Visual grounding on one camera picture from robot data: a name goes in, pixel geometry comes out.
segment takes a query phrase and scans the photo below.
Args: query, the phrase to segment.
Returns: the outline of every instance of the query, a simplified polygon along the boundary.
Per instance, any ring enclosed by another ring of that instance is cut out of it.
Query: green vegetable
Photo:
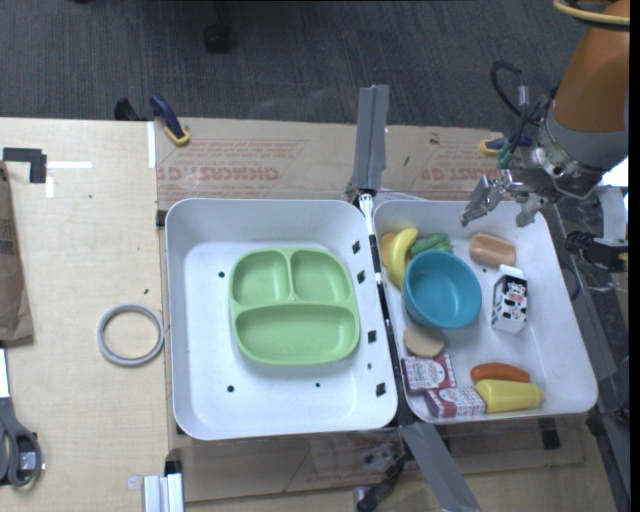
[[[437,245],[434,245],[433,247],[431,247],[430,249],[427,249],[428,251],[432,251],[434,249],[437,249],[439,251],[447,251],[447,252],[453,252],[453,245],[451,245],[451,242],[449,242],[449,240],[447,240],[446,242],[440,242]]]
[[[429,238],[418,240],[415,242],[411,248],[409,249],[409,253],[413,258],[416,254],[421,253],[422,251],[426,251],[427,249],[433,249],[436,245],[449,242],[449,237],[446,233],[434,233],[429,236]]]

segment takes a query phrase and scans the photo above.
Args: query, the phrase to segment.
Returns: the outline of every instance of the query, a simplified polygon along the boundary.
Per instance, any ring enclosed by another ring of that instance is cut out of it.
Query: small food box
[[[407,393],[419,393],[425,389],[452,388],[456,379],[448,354],[434,357],[403,357],[402,371]]]
[[[436,418],[468,418],[484,414],[486,405],[472,386],[429,389],[424,394],[429,412]]]
[[[519,268],[500,265],[500,272],[493,287],[491,326],[517,333],[527,323],[527,280]]]

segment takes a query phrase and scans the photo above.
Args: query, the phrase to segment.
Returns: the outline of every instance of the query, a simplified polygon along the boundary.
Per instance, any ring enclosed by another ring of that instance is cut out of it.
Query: tape roll
[[[104,341],[104,332],[107,327],[107,324],[110,320],[113,319],[116,315],[120,313],[141,313],[149,318],[154,325],[156,326],[156,330],[158,331],[158,339],[154,347],[145,355],[140,357],[122,357],[115,352],[113,352]],[[162,318],[158,313],[153,311],[148,306],[144,304],[138,304],[135,302],[129,302],[126,304],[120,304],[109,309],[100,319],[100,323],[98,324],[98,347],[100,348],[100,352],[102,355],[110,362],[117,364],[119,366],[140,366],[151,361],[155,356],[158,355],[160,350],[162,349],[162,345],[164,343],[164,327],[162,325]]]

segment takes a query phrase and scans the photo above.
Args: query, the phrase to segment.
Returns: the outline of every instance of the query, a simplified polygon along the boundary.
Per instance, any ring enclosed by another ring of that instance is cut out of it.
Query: black cable
[[[520,142],[520,137],[522,137],[522,132],[524,131],[524,127],[527,124],[527,122],[531,124],[535,124],[536,126],[539,124],[537,121],[533,121],[533,116],[538,111],[538,109],[542,107],[542,105],[544,105],[546,102],[547,102],[547,97],[543,95],[538,97],[538,99],[531,106],[531,109],[529,111],[527,111],[526,105],[522,106],[520,124],[516,130],[516,133],[511,137],[509,137],[509,143],[512,144],[512,151],[518,147],[518,144]]]
[[[516,115],[520,115],[520,109],[513,103],[511,103],[507,95],[502,90],[502,87],[500,87],[500,84],[498,83],[498,71],[500,71],[501,69],[509,71],[516,75],[520,79],[520,85],[525,86],[524,78],[522,77],[522,71],[504,60],[494,61],[493,66],[491,67],[491,84],[493,85],[493,88],[496,90],[498,96],[500,96],[507,107],[509,107],[509,110],[511,110]]]

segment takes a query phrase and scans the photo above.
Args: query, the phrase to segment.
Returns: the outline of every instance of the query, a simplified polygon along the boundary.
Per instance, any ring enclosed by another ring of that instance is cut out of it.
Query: wooden table
[[[115,366],[99,352],[96,328],[116,304],[162,309],[148,125],[7,118],[0,141],[42,149],[49,162],[91,162],[90,169],[54,170],[53,197],[29,183],[28,164],[7,163],[35,327],[33,340],[6,350],[10,385],[17,416],[38,433],[46,470],[31,489],[1,487],[0,510],[142,510],[140,477],[161,475],[168,453],[165,361],[161,355],[137,368]],[[107,334],[130,356],[154,341],[153,327],[132,315],[114,320]],[[467,481],[483,510],[614,510],[595,439],[586,429],[576,435],[576,464],[476,473],[467,461]],[[428,485],[407,482],[403,492],[424,495],[429,510],[437,509]],[[353,498],[342,489],[187,509],[346,512]]]

